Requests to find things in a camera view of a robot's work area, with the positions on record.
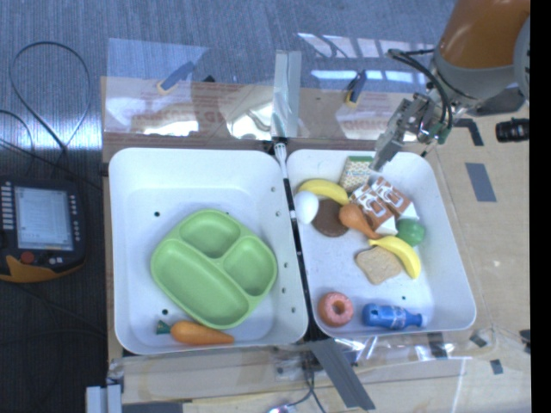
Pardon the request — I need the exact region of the green apple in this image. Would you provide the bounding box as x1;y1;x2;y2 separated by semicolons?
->
395;218;427;248

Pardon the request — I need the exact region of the yellow banana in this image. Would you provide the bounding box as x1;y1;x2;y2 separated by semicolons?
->
368;235;423;280
296;178;350;207

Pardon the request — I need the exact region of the white plastic tray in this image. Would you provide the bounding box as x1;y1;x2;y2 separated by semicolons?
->
285;148;478;339
107;146;310;355

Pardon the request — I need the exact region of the tan bread slice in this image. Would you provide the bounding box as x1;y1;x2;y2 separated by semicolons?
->
354;245;404;287

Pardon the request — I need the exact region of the black cylinder on white bracket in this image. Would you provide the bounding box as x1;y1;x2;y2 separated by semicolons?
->
494;117;531;144

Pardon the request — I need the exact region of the blue bottle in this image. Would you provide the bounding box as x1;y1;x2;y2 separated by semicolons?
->
361;302;429;331

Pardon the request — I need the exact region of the pink frosted doughnut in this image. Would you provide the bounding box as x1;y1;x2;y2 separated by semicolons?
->
317;291;356;329

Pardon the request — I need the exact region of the brown round biscuit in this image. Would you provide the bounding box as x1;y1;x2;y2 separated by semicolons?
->
311;198;351;238

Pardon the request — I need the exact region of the green and cream carton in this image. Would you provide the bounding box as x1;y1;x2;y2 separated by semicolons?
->
337;155;375;194

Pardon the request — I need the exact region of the brown and white carton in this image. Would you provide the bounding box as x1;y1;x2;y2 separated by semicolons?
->
349;182;399;237
368;176;421;223

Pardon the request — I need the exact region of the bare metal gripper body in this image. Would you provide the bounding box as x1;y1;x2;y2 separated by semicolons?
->
386;92;444;145

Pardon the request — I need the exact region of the green divided plate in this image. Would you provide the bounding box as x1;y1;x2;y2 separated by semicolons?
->
149;208;279;330

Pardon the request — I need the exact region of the orange chicken drumstick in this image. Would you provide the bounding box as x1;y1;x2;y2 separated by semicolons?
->
337;202;383;241

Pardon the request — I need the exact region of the white egg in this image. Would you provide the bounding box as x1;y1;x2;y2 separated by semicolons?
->
293;190;320;226

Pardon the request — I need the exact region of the orange carrot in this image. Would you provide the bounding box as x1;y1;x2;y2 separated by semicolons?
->
155;319;236;347

